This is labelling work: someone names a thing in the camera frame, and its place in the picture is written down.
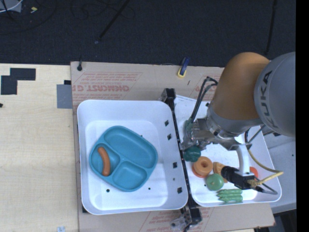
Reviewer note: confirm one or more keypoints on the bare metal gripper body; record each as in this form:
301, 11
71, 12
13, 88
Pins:
204, 130

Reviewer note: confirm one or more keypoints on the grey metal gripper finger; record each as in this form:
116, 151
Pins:
203, 145
187, 145

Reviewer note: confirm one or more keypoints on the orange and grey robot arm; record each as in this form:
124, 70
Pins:
241, 91

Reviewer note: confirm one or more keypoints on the dark green broccoli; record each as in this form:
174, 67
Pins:
192, 154

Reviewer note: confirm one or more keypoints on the orange doughnut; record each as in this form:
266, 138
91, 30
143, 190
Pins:
199, 169

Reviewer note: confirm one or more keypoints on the tan biscuit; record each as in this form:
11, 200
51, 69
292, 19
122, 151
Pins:
217, 168

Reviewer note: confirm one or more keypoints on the thin black and white rod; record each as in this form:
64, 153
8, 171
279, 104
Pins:
186, 175

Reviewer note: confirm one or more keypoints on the green apple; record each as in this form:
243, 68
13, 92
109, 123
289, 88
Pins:
214, 182

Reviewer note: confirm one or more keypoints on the white plastic tray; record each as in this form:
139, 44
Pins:
217, 199
154, 115

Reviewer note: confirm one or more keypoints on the blue divided plate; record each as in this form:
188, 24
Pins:
135, 149

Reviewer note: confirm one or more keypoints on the orange round toy food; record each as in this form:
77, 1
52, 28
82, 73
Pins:
254, 171

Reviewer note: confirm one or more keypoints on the light green asparagus bundle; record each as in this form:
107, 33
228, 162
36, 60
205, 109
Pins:
230, 196

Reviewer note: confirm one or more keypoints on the brown cardboard board red print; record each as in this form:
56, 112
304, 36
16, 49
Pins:
144, 86

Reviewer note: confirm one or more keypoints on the orange brown sausage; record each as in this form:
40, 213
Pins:
105, 159

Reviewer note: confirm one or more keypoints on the black cylinder on white bracket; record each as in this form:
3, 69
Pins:
241, 175

